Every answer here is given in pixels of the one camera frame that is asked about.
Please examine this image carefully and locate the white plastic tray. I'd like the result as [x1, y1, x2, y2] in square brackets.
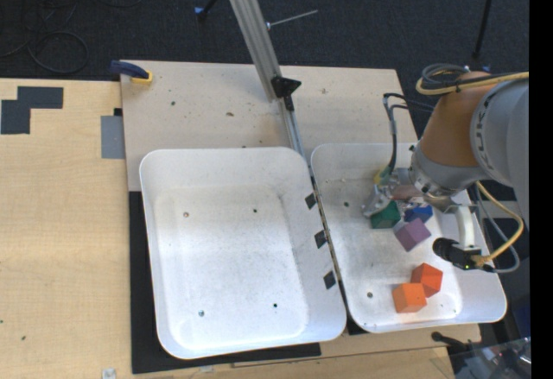
[310, 142, 508, 334]
[138, 146, 348, 361]

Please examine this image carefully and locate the black cylinder on white bracket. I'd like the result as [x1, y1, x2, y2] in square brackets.
[432, 202, 483, 272]

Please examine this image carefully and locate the orange cube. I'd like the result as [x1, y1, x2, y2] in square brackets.
[391, 282, 429, 314]

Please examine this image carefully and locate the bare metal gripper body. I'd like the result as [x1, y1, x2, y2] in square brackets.
[373, 167, 438, 206]

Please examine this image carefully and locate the red-orange cube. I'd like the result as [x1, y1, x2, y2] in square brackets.
[410, 262, 444, 298]

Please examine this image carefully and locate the green cube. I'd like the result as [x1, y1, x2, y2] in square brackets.
[369, 200, 402, 231]

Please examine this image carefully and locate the blue cube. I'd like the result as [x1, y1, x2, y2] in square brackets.
[403, 204, 435, 224]

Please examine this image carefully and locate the pale wood board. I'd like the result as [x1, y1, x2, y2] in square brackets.
[118, 60, 483, 370]

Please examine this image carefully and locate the purple cube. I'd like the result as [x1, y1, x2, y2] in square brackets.
[393, 217, 433, 253]

